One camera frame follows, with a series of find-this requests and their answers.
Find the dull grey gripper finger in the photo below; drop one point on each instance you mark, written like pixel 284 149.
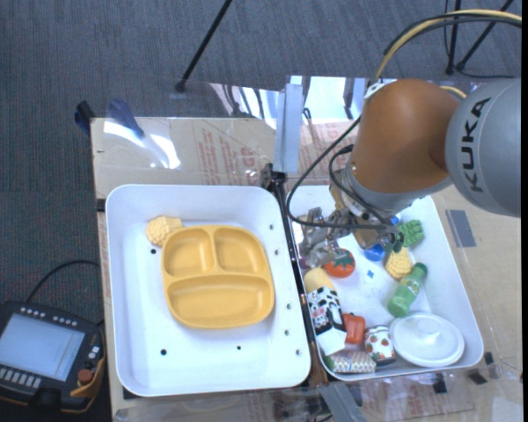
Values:
pixel 327 251
pixel 313 227

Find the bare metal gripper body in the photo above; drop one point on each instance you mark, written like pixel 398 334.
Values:
pixel 365 235

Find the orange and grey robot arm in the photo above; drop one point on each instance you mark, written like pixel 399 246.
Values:
pixel 405 139

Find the red toy tomato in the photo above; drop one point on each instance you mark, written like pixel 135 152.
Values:
pixel 339 265

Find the blue round cap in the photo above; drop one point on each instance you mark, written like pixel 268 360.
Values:
pixel 374 252

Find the yellow toy banana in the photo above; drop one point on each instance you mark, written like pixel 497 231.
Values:
pixel 319 278

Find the yellow toy pineapple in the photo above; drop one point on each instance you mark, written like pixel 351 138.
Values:
pixel 399 264

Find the green toy vegetable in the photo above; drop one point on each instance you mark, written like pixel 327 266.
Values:
pixel 411 232

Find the white plastic tray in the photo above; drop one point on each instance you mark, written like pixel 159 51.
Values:
pixel 365 293
pixel 211 358

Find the cow print carton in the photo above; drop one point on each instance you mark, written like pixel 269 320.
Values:
pixel 326 315

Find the green plastic bottle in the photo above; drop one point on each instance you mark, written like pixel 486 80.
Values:
pixel 405 290

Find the orange toy pepper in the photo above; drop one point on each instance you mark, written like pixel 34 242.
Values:
pixel 354 329

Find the strawberry print jar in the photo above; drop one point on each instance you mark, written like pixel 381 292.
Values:
pixel 379 344

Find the yellow divided plate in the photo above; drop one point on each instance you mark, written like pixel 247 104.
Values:
pixel 217 275

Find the orange patterned packet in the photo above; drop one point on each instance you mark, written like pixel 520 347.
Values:
pixel 352 362

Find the brown cardboard board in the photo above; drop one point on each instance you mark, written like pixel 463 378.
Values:
pixel 229 147

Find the white lidded bowl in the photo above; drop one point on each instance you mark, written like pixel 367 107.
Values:
pixel 427 340

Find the yellow toy corn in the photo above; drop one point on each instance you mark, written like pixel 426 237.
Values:
pixel 158 230

